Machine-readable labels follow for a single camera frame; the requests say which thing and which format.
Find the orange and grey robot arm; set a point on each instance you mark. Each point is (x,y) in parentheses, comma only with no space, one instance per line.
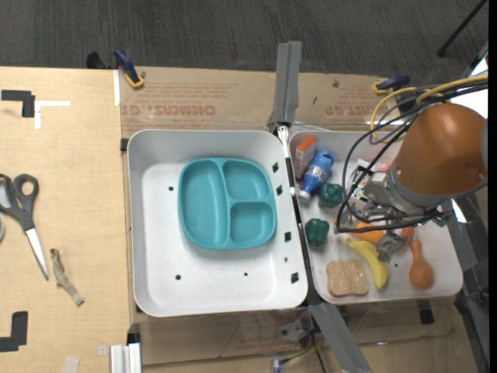
(442,150)

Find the orange toy chicken drumstick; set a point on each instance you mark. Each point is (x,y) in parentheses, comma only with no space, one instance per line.
(420,272)

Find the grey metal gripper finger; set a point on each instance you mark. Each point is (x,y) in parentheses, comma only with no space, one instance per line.
(399,241)
(384,249)

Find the white plastic tray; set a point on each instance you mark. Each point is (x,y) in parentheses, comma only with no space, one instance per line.
(396,286)
(217,278)

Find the yellow banana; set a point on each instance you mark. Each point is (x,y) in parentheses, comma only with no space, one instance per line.
(374,264)

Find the blue plastic bottle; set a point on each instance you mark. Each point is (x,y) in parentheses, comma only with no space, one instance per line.
(316,173)

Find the brown cardboard board red print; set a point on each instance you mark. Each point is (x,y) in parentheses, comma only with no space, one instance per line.
(202,103)

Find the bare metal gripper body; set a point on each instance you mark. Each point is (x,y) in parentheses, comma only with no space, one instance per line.
(382,192)

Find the green toy pepper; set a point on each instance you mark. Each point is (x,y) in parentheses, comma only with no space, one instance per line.
(317,231)
(331,196)

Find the orange toy fruit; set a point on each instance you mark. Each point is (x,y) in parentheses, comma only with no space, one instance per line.
(369,235)

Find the brown bread slice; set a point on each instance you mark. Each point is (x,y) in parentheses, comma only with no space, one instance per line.
(346,279)

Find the grey cloth strip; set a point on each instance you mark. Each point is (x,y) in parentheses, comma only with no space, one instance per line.
(62,274)

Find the orange and white carton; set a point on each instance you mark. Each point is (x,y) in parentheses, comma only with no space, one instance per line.
(304,154)

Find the teal divided plate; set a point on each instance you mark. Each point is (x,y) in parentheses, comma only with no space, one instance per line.
(209,204)

